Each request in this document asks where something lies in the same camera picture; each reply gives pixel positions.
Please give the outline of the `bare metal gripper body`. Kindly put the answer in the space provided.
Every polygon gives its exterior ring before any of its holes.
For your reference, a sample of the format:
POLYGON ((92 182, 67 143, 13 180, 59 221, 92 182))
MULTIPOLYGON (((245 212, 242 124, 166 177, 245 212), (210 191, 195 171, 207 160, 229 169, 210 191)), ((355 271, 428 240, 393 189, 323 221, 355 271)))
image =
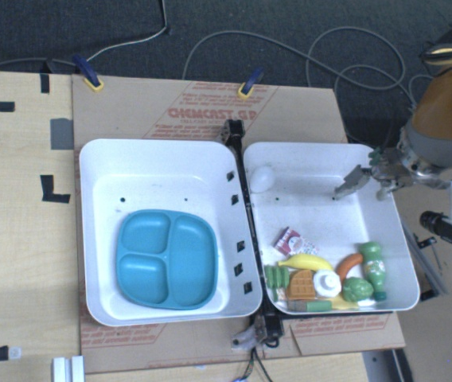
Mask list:
POLYGON ((374 149, 369 153, 371 175, 386 190, 397 190, 413 185, 425 185, 431 189, 445 190, 451 181, 440 178, 444 167, 435 166, 412 149, 374 149))

